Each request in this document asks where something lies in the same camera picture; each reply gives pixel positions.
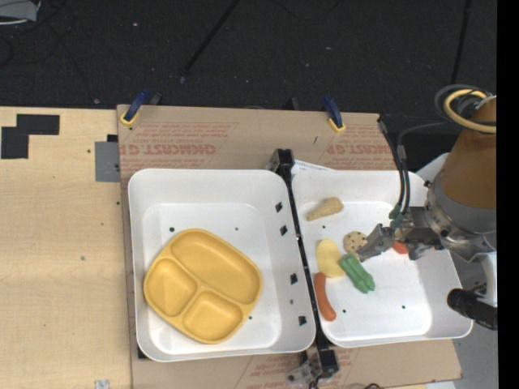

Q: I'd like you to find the thin black rod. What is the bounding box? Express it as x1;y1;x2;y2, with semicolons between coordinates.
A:
282;167;328;353

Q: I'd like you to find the black cylinder on white bracket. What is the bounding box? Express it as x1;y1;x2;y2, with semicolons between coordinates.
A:
446;251;499;331

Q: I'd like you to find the yellow divided plate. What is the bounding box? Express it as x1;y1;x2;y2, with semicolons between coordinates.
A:
142;227;264;345

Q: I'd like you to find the brown cardboard board red print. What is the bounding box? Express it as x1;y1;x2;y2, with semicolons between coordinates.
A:
116;104;464;389

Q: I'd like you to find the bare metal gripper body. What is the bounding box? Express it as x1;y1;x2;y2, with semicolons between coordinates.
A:
407;206;497;263

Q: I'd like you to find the beige waffle cone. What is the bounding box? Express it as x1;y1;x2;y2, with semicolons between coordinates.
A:
306;196;345;222

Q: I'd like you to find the chocolate chip biscuit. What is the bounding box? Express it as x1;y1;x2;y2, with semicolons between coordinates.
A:
342;230;369;256

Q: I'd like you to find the white plastic tray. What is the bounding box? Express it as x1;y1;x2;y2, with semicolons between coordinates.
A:
127;168;318;363
290;169;475;349

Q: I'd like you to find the orange sausage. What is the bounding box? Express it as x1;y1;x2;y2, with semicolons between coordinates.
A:
312;271;338;323

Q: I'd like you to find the white paper label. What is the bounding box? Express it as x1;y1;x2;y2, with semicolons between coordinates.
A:
293;159;336;174

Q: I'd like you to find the yellow oval crisp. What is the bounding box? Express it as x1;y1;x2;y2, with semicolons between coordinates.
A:
315;237;347;279

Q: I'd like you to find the green asparagus bundle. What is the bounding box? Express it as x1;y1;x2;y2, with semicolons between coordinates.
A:
338;253;376;295

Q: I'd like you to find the black block with wires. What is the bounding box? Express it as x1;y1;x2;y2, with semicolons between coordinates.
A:
315;348;341;381
264;147;296;174

